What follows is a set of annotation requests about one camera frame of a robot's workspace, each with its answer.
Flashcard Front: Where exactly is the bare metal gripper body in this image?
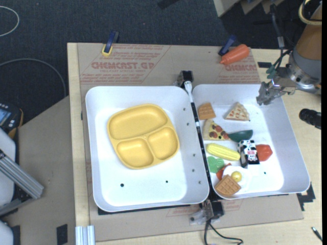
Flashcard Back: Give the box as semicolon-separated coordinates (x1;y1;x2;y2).
266;64;322;96

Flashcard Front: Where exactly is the dark green wedge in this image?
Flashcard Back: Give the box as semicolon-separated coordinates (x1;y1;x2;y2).
227;129;254;143

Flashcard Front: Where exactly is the white plastic tray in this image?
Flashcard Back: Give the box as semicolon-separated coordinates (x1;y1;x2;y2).
191;83;311;200
85;85;211;212

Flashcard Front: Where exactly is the orange waffle quarter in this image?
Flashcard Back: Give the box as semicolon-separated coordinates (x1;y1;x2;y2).
197;102;217;120
214;174;242;198

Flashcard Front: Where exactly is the cow print milk carton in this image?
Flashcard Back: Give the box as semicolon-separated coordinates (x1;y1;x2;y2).
237;139;260;168

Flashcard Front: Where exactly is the pizza slice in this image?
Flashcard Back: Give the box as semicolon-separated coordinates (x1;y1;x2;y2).
202;118;231;141

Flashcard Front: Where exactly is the yellow corn cob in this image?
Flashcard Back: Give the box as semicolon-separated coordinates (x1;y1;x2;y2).
205;142;241;161

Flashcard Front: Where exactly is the thin black and white rod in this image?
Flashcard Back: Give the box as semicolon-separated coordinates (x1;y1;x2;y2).
184;81;213;202

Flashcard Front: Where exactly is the green lettuce leaf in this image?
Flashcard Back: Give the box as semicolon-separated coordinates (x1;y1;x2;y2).
206;156;226;174

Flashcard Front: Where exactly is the white fried egg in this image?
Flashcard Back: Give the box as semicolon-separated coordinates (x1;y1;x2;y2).
221;165;253;189

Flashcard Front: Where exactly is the brown cardboard board red print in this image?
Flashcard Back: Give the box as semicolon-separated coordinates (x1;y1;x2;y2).
76;42;305;242

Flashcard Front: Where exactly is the yellow divided plate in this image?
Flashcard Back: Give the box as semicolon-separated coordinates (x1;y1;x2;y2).
106;103;180;170

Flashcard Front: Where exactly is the black pen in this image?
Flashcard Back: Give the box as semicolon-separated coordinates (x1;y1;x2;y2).
311;226;322;242

